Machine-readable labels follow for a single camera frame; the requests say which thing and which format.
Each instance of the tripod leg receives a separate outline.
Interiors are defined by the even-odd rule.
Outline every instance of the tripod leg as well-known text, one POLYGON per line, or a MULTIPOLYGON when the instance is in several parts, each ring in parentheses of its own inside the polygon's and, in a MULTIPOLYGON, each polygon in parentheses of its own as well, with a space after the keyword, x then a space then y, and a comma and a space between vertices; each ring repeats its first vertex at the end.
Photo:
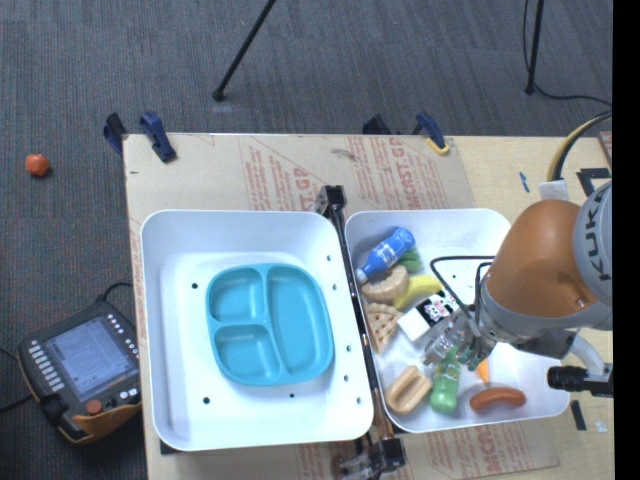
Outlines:
POLYGON ((533 45, 531 46, 531 65, 529 66, 529 81, 524 92, 533 94, 535 92, 534 78, 536 76, 536 63, 538 61, 538 42, 540 41, 540 27, 542 26, 542 10, 544 9, 544 0, 538 0, 538 9, 536 11, 536 24, 533 29, 533 45))
POLYGON ((222 82, 220 82, 220 85, 218 86, 218 88, 215 91, 213 91, 213 99, 214 100, 222 101, 224 99, 224 94, 223 94, 224 88, 229 83, 229 80, 231 80, 231 77, 233 76, 233 73, 235 72, 235 70, 238 67, 238 65, 240 64, 240 61, 242 60, 242 57, 244 57, 244 54, 249 49, 249 46, 251 45, 251 42, 253 41, 253 38, 258 33, 258 30, 260 30, 260 27, 262 26, 262 23, 266 19, 267 15, 269 14, 269 11, 271 10, 271 8, 273 7, 273 4, 275 4, 275 3, 276 3, 276 0, 269 0, 267 2, 267 5, 264 6, 264 9, 262 9, 262 12, 260 13, 260 16, 258 16, 258 19, 255 22, 255 24, 253 25, 253 28, 251 29, 251 32, 249 32, 249 35, 247 36, 247 38, 245 39, 244 43, 240 47, 240 50, 238 51, 238 54, 236 55, 236 58, 233 59, 233 62, 231 63, 231 66, 229 67, 229 70, 227 71, 227 74, 222 79, 222 82))

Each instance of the blue divided plate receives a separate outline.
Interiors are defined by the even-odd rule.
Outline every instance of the blue divided plate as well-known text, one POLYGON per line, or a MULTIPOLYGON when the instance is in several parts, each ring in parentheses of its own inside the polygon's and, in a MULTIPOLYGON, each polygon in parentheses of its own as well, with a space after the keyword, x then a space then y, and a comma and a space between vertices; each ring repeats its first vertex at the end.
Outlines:
POLYGON ((318 283, 284 263, 234 267, 207 288, 207 325, 230 379, 275 386, 312 379, 331 364, 333 334, 318 283))

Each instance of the wooden table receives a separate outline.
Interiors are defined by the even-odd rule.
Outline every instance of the wooden table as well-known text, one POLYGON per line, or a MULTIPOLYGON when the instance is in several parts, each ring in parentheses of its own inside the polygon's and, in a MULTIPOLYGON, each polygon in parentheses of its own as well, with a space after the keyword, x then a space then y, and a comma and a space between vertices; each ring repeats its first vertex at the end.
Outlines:
MULTIPOLYGON (((317 187, 336 184, 345 187, 352 213, 475 205, 496 210, 513 222, 524 208, 540 199, 538 184, 545 181, 553 154, 563 141, 561 137, 456 136, 447 139, 449 154, 438 156, 417 136, 170 133, 169 139, 177 159, 166 164, 152 151, 149 137, 129 135, 123 142, 143 401, 151 392, 140 228, 154 211, 304 210, 313 202, 317 187), (435 192, 425 195, 438 184, 435 192)), ((584 201, 585 193, 575 173, 592 168, 611 167, 597 139, 582 138, 563 169, 570 200, 578 204, 584 201)), ((600 182, 603 180, 594 180, 596 185, 600 182)), ((597 348, 604 361, 613 362, 612 333, 583 330, 581 335, 597 348)), ((563 362, 580 364, 573 356, 563 362)), ((447 439, 458 439, 458 434, 427 433, 430 441, 423 435, 410 434, 403 436, 410 466, 390 478, 410 478, 405 476, 410 473, 415 478, 431 479, 494 473, 502 474, 501 478, 613 478, 613 399, 589 393, 574 393, 571 398, 579 402, 587 430, 576 429, 569 409, 557 417, 518 422, 516 430, 529 450, 524 463, 517 464, 518 457, 505 462, 494 453, 498 462, 481 464, 493 453, 481 446, 484 457, 475 457, 472 474, 474 469, 461 464, 460 457, 453 457, 453 464, 445 465, 424 453, 425 443, 434 442, 435 437, 429 434, 442 434, 447 439)), ((331 443, 163 454, 150 405, 144 403, 143 411, 151 479, 331 478, 326 458, 337 446, 331 443)))

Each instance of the white tray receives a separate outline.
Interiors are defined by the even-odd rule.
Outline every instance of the white tray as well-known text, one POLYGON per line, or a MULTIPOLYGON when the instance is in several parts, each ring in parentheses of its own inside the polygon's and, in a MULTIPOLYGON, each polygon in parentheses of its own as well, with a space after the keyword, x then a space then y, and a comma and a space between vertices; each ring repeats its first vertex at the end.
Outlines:
MULTIPOLYGON (((432 273, 429 262, 440 256, 492 256, 498 251, 509 230, 509 222, 497 212, 487 209, 372 211, 352 215, 345 225, 345 235, 353 268, 364 264, 369 251, 387 238, 396 227, 404 226, 414 235, 424 264, 424 272, 432 273)), ((476 268, 481 261, 444 261, 436 265, 451 288, 465 303, 473 302, 476 268)), ((430 375, 420 362, 425 336, 412 342, 401 329, 380 354, 374 353, 378 382, 382 391, 403 371, 414 364, 430 375)), ((428 432, 474 425, 555 416, 569 403, 569 394, 551 389, 547 370, 559 361, 520 352, 510 345, 498 344, 489 356, 490 381, 522 390, 527 401, 517 408, 498 404, 476 413, 469 399, 482 386, 476 372, 463 367, 458 391, 458 407, 451 414, 431 409, 428 397, 407 415, 385 409, 392 422, 407 432, 428 432)))
POLYGON ((355 439, 373 403, 338 235, 312 212, 165 210, 142 226, 153 423, 182 451, 355 439), (205 319, 227 268, 288 263, 322 289, 334 358, 318 377, 248 386, 218 368, 205 319))

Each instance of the orange ball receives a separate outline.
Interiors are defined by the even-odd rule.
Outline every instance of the orange ball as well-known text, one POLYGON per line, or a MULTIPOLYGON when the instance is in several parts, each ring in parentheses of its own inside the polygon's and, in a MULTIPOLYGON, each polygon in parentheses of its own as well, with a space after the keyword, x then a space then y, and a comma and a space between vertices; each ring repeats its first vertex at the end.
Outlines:
POLYGON ((49 159, 40 153, 31 153, 27 155, 24 162, 27 171, 34 176, 44 176, 51 165, 49 159))

